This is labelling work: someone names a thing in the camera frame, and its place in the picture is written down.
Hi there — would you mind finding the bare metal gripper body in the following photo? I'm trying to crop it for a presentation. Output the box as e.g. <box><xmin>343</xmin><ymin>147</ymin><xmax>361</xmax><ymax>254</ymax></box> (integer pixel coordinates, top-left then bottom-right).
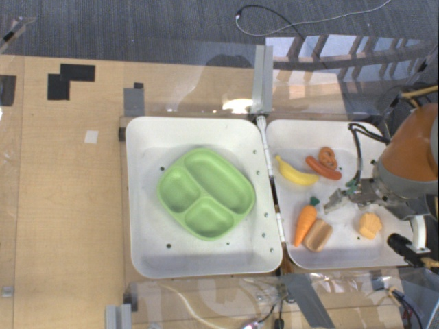
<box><xmin>342</xmin><ymin>178</ymin><xmax>416</xmax><ymax>219</ymax></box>

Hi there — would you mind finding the red sausage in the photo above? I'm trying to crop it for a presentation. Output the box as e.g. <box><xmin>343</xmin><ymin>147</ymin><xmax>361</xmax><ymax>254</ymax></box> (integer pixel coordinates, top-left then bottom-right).
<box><xmin>305</xmin><ymin>156</ymin><xmax>343</xmax><ymax>182</ymax></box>

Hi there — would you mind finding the orange carrot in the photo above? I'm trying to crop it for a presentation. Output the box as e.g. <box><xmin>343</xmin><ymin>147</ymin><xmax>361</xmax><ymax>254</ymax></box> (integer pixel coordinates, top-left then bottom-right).
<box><xmin>293</xmin><ymin>196</ymin><xmax>321</xmax><ymax>248</ymax></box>

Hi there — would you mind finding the tan bread bun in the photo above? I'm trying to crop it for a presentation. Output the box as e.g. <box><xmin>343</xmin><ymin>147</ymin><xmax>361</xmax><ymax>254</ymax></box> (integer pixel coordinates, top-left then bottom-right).
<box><xmin>303</xmin><ymin>218</ymin><xmax>334</xmax><ymax>253</ymax></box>

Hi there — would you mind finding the orange pretzel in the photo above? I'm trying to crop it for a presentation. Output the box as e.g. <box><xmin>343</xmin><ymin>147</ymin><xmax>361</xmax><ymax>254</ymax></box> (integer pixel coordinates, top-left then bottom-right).
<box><xmin>318</xmin><ymin>146</ymin><xmax>338</xmax><ymax>170</ymax></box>

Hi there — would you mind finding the yellow ridged pastry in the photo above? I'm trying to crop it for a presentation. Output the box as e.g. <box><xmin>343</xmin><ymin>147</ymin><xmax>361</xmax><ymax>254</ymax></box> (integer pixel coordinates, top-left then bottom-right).
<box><xmin>358</xmin><ymin>212</ymin><xmax>383</xmax><ymax>241</ymax></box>

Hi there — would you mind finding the yellow banana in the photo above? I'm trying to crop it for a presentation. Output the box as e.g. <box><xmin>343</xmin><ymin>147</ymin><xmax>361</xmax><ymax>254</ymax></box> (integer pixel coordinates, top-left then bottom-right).
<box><xmin>275</xmin><ymin>154</ymin><xmax>320</xmax><ymax>186</ymax></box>

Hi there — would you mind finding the white plastic tray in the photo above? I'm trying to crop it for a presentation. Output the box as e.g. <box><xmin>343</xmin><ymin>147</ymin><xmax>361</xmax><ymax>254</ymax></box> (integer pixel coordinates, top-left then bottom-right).
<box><xmin>125</xmin><ymin>116</ymin><xmax>284</xmax><ymax>280</ymax></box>
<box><xmin>265</xmin><ymin>119</ymin><xmax>418</xmax><ymax>271</ymax></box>

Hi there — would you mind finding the green divided plate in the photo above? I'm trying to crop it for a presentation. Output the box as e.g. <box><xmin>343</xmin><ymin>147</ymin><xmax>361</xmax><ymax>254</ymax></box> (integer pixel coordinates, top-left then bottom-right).
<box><xmin>156</xmin><ymin>147</ymin><xmax>257</xmax><ymax>241</ymax></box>

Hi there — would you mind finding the black cylinder on white bracket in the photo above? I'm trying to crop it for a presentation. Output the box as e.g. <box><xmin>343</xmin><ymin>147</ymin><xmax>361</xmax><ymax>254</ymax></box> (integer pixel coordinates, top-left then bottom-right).
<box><xmin>387</xmin><ymin>214</ymin><xmax>431</xmax><ymax>267</ymax></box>

